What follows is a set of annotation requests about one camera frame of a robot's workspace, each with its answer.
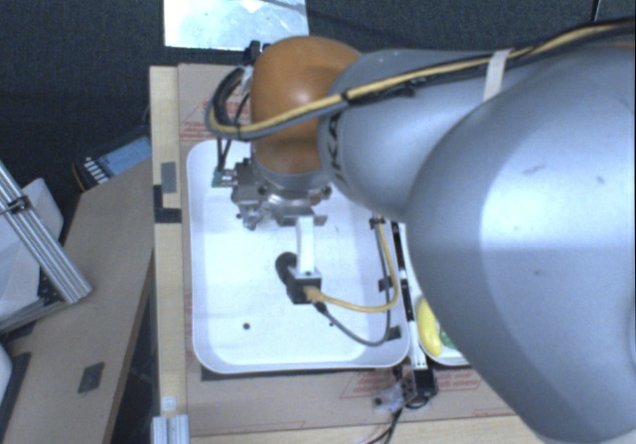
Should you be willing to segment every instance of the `metal bracket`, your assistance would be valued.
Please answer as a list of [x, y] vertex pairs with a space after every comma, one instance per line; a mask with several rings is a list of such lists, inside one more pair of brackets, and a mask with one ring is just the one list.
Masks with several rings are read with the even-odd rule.
[[76, 303], [91, 287], [45, 227], [29, 199], [0, 162], [0, 216], [36, 258], [64, 301]]
[[284, 190], [272, 185], [254, 167], [250, 158], [236, 163], [233, 169], [216, 171], [214, 188], [232, 188], [232, 202], [238, 206], [237, 218], [249, 230], [274, 218], [279, 226], [295, 226], [297, 220], [313, 217], [316, 225], [324, 225], [327, 217], [315, 216], [312, 206], [329, 199], [331, 188], [315, 192]]
[[409, 371], [407, 376], [398, 380], [389, 389], [376, 393], [372, 397], [372, 406], [375, 410], [389, 410], [395, 413], [416, 397], [415, 377], [413, 372]]
[[153, 417], [152, 444], [190, 444], [190, 421], [188, 415]]

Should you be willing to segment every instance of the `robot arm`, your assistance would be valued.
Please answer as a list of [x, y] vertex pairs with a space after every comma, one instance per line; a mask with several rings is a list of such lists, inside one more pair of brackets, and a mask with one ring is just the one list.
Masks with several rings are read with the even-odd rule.
[[[297, 42], [301, 66], [306, 42]], [[268, 50], [273, 67], [276, 45]], [[324, 175], [406, 223], [417, 280], [442, 326], [538, 435], [634, 439], [633, 44], [518, 67], [510, 59], [487, 101], [482, 76], [459, 75], [338, 105], [361, 84], [479, 56], [352, 59], [327, 78], [329, 94], [341, 94], [317, 125]], [[254, 84], [258, 74], [257, 64]]]

